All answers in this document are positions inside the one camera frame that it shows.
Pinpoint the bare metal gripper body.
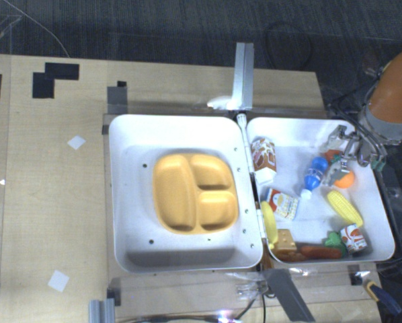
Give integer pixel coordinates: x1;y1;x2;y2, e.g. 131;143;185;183
342;131;388;168

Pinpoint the orange toy fruit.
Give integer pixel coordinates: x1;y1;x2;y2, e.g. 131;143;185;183
333;170;356;190

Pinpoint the red toy tomato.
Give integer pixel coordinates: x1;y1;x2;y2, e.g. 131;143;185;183
323;149;343;164

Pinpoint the blue plastic bottle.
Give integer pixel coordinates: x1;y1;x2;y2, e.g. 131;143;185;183
300;156;329;201

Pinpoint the yellow corn cob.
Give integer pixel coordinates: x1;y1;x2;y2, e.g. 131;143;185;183
326;189;364;228

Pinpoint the white plastic tray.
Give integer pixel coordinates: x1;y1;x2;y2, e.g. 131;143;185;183
108;114;264;275
246;116;396;265

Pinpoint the red and white packet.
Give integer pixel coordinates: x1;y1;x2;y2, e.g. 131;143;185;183
265;187;300;221

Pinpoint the orange and white can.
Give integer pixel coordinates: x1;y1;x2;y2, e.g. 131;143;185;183
339;223;368;255

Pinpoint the green broccoli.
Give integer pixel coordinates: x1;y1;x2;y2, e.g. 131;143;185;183
324;231;348;258

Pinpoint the brown and white carton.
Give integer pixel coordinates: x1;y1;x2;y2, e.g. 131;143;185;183
250;137;278;186

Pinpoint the red sausage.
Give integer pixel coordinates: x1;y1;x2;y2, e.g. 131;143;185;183
299;244;344;260

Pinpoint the yellow banana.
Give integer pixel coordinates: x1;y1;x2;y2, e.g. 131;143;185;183
260;200;279;250

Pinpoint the thin black and white rod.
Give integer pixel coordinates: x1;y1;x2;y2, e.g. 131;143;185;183
236;112;268;242

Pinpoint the brown toy bread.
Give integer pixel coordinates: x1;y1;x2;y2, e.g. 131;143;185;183
277;250;307;262

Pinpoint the yellow divided plate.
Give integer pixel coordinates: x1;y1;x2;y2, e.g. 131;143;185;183
152;153;240;236

